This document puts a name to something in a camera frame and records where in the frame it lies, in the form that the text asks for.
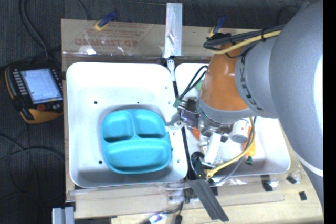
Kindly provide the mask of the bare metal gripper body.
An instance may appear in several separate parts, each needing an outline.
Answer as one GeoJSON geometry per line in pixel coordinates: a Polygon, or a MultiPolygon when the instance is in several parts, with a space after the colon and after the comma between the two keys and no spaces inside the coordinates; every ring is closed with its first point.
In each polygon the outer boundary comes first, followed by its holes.
{"type": "Polygon", "coordinates": [[[214,121],[206,115],[198,105],[195,99],[181,101],[179,105],[181,120],[186,124],[195,137],[211,137],[217,133],[221,136],[228,137],[233,130],[233,124],[223,124],[214,121]]]}

